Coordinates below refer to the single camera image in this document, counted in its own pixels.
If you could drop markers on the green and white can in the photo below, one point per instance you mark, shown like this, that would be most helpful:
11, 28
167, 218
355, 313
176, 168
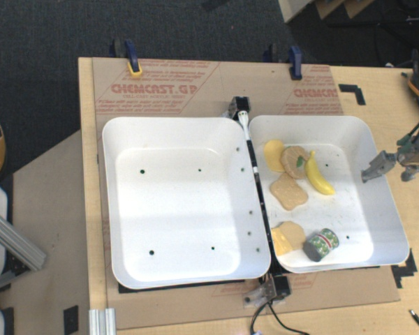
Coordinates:
321, 244

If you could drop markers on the brown cardboard board red print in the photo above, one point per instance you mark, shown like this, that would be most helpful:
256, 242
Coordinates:
202, 82

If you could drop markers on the brown round biscuit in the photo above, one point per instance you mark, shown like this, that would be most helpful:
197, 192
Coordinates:
291, 162

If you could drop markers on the yellow cheese wedge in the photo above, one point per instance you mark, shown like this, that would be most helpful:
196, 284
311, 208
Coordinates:
281, 244

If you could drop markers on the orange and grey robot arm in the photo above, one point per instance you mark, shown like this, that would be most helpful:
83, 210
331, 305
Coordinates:
414, 87

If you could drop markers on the white plastic tray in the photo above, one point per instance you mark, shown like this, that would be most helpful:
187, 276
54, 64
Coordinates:
181, 204
349, 215

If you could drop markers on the tan square bread slice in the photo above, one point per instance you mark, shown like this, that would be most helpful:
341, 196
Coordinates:
288, 192

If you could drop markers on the yellow banana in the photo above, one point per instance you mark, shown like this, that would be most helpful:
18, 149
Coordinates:
316, 176

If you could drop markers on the yellow cheese slice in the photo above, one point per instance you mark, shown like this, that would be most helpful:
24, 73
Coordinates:
273, 154

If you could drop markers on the thin black and white rod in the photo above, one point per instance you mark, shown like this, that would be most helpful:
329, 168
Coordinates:
256, 173

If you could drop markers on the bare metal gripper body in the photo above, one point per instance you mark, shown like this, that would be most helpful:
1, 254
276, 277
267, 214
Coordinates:
412, 156

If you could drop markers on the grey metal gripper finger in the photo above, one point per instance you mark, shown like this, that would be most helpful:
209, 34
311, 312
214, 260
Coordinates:
408, 173
378, 166

